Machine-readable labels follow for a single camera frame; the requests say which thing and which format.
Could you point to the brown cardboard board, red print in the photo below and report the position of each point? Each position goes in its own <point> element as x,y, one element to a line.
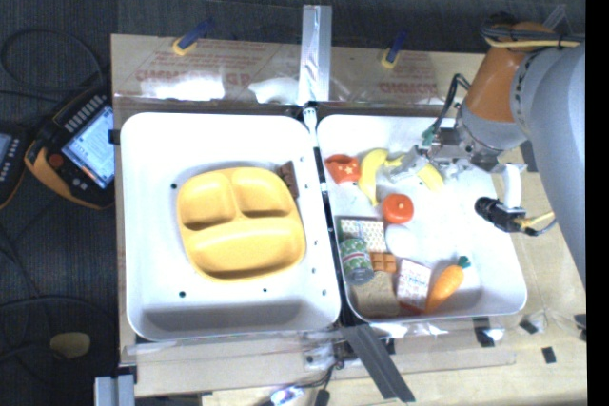
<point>361,76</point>

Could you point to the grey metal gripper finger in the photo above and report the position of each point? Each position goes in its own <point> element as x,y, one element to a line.
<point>403,168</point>
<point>422,153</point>

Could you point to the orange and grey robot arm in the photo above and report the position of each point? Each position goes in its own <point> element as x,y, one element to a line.
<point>547,109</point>

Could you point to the checkered packet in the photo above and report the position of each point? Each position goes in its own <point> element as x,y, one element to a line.
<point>373,230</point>

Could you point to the green and white can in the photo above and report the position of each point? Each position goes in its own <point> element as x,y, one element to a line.
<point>356,259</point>

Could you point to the white egg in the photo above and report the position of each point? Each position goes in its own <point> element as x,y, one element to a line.
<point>401,240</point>

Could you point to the yellow banana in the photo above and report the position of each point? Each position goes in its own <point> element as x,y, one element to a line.
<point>432,178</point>
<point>368,176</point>

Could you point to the brown bread slice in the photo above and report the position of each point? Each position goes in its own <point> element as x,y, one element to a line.
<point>376,297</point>

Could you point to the orange carrot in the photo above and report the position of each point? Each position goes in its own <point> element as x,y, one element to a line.
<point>445,285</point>

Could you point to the yellow divided plate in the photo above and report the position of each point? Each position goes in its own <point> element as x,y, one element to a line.
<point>238,242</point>

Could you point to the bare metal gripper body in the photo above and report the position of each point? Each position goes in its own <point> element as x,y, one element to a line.
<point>459,149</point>

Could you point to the white and red carton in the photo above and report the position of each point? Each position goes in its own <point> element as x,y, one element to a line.
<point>413,285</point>

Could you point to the orange cup with star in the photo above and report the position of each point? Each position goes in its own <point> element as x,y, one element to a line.
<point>342,170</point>

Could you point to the white plastic tray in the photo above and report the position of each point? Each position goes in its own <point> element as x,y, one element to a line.
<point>466,233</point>
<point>152,223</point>

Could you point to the black cylinder on white bracket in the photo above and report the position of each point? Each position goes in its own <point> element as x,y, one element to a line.
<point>499,210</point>

